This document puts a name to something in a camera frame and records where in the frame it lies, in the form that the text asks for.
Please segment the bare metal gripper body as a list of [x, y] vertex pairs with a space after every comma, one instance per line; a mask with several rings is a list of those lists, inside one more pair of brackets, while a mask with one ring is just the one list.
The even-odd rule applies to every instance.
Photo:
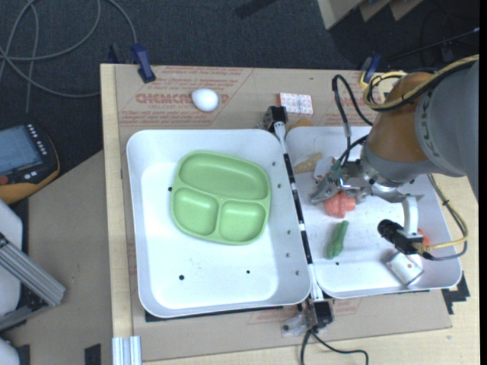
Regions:
[[371, 195], [390, 195], [397, 191], [400, 182], [380, 175], [365, 160], [347, 162], [337, 181], [339, 191], [345, 186], [371, 187]]

